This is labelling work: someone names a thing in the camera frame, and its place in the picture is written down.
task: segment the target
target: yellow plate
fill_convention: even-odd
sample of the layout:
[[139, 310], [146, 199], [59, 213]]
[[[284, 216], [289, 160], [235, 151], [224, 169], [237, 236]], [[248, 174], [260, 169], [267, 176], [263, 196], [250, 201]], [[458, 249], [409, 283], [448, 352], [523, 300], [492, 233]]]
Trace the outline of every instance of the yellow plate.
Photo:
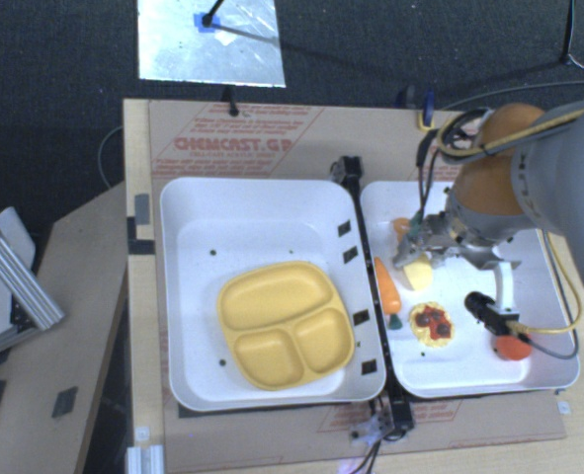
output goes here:
[[331, 279], [308, 262], [263, 267], [225, 284], [216, 304], [223, 335], [245, 378], [282, 390], [346, 365], [349, 316]]

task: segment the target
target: robotic arm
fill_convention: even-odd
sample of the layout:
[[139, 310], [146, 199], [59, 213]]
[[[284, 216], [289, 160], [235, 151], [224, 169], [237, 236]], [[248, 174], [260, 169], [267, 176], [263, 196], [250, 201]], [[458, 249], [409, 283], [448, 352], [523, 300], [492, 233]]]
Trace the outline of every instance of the robotic arm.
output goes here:
[[480, 270], [494, 270], [501, 263], [493, 251], [498, 244], [539, 228], [565, 237], [584, 282], [584, 102], [547, 113], [504, 106], [485, 120], [469, 148], [455, 145], [465, 121], [483, 115], [461, 115], [438, 131], [438, 152], [462, 168], [444, 211], [425, 216], [422, 193], [394, 265], [425, 251], [433, 262], [460, 254]]

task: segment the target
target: black fabric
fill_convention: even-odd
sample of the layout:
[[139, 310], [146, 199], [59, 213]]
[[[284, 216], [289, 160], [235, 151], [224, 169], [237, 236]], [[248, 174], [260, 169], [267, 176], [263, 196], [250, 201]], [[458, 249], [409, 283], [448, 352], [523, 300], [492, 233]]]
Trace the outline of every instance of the black fabric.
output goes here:
[[[437, 107], [525, 83], [584, 80], [558, 62], [569, 0], [275, 0], [286, 89], [239, 102], [391, 107], [408, 84]], [[219, 100], [223, 87], [137, 79], [136, 0], [0, 0], [0, 210], [31, 231], [100, 193], [96, 154], [126, 97]], [[584, 63], [584, 0], [572, 52]], [[545, 108], [584, 86], [494, 97]], [[112, 184], [122, 142], [105, 146]]]

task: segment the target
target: yellow cable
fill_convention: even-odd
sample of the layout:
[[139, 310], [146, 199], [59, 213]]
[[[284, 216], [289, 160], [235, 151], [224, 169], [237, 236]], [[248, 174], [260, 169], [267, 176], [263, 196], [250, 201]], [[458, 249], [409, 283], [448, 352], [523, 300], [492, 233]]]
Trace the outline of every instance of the yellow cable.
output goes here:
[[450, 119], [439, 130], [439, 133], [437, 134], [437, 144], [438, 144], [439, 149], [441, 150], [441, 152], [443, 154], [446, 154], [448, 156], [453, 156], [456, 158], [466, 158], [466, 157], [473, 156], [475, 154], [479, 154], [479, 153], [483, 153], [483, 152], [486, 154], [487, 151], [491, 151], [492, 149], [495, 149], [495, 148], [500, 147], [502, 145], [509, 144], [509, 143], [515, 142], [517, 140], [521, 140], [521, 139], [529, 137], [531, 135], [535, 135], [536, 133], [540, 133], [542, 131], [546, 131], [546, 130], [549, 130], [551, 128], [555, 128], [556, 126], [561, 126], [563, 124], [568, 124], [570, 122], [573, 122], [576, 119], [579, 119], [583, 114], [584, 114], [584, 109], [580, 109], [579, 111], [573, 111], [572, 113], [568, 113], [568, 114], [560, 116], [558, 118], [550, 119], [550, 120], [545, 121], [543, 123], [537, 124], [536, 126], [530, 126], [529, 128], [524, 129], [522, 131], [517, 131], [516, 133], [511, 133], [510, 135], [499, 138], [498, 140], [495, 140], [493, 142], [489, 142], [488, 144], [485, 144], [482, 147], [470, 147], [468, 149], [454, 149], [452, 147], [448, 147], [443, 142], [443, 138], [446, 134], [446, 131], [448, 130], [448, 128], [450, 127], [450, 125], [453, 122]]
[[528, 327], [527, 325], [524, 325], [517, 321], [507, 322], [507, 326], [516, 334], [548, 334], [548, 335], [565, 334], [566, 332], [570, 332], [571, 330], [576, 328], [579, 325], [579, 320], [581, 319], [582, 304], [581, 299], [579, 298], [579, 293], [575, 286], [573, 285], [572, 279], [570, 278], [570, 275], [566, 271], [566, 267], [562, 264], [561, 259], [559, 258], [559, 253], [557, 253], [557, 250], [555, 249], [555, 246], [552, 243], [552, 239], [550, 238], [549, 233], [546, 234], [546, 238], [548, 239], [550, 250], [555, 256], [555, 261], [557, 262], [557, 265], [553, 270], [556, 273], [561, 273], [564, 276], [564, 279], [568, 283], [568, 286], [570, 287], [570, 290], [572, 291], [572, 294], [575, 297], [575, 301], [577, 302], [577, 317], [570, 325], [562, 328], [534, 328]]

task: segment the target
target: silver metal plate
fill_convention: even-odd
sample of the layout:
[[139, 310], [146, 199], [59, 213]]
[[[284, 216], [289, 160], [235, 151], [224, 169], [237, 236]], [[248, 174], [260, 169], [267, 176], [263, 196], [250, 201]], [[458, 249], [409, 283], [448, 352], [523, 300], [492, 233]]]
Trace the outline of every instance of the silver metal plate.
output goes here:
[[274, 0], [215, 1], [137, 1], [140, 79], [285, 88]]

